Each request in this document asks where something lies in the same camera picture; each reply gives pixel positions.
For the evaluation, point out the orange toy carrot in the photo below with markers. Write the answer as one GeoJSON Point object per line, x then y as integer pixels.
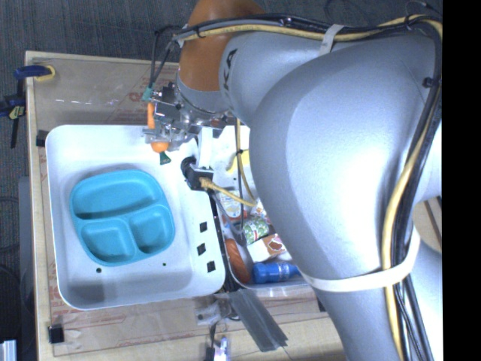
{"type": "Point", "coordinates": [160, 147]}

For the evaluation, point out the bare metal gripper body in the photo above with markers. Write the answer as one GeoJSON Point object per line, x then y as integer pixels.
{"type": "Point", "coordinates": [176, 112]}

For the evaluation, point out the white plastic tray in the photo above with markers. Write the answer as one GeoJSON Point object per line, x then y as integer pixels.
{"type": "Point", "coordinates": [124, 288]}
{"type": "Point", "coordinates": [280, 285]}

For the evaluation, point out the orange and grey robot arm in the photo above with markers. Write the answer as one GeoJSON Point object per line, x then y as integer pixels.
{"type": "Point", "coordinates": [338, 156]}

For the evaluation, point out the green and white can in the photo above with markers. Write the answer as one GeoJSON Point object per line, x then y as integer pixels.
{"type": "Point", "coordinates": [256, 230]}

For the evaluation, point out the blue divided plate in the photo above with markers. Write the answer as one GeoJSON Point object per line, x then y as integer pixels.
{"type": "Point", "coordinates": [120, 216]}

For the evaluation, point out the black cylinder on white bracket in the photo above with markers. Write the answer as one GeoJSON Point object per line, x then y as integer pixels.
{"type": "Point", "coordinates": [203, 177]}

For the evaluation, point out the white carton with brown print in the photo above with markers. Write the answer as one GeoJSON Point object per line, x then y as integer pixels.
{"type": "Point", "coordinates": [268, 247]}

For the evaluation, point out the white and red packet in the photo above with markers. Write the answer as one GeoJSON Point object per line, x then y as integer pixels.
{"type": "Point", "coordinates": [259, 208]}

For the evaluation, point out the red-brown toy sausage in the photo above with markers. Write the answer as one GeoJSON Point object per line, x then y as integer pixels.
{"type": "Point", "coordinates": [237, 261]}

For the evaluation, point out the white and yellow packet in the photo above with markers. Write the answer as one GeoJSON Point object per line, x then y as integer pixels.
{"type": "Point", "coordinates": [230, 204]}

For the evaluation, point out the blue plastic bottle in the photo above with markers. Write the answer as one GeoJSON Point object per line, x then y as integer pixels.
{"type": "Point", "coordinates": [272, 272]}

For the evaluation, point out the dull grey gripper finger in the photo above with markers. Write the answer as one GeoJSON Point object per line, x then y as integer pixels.
{"type": "Point", "coordinates": [178, 141]}
{"type": "Point", "coordinates": [152, 135]}

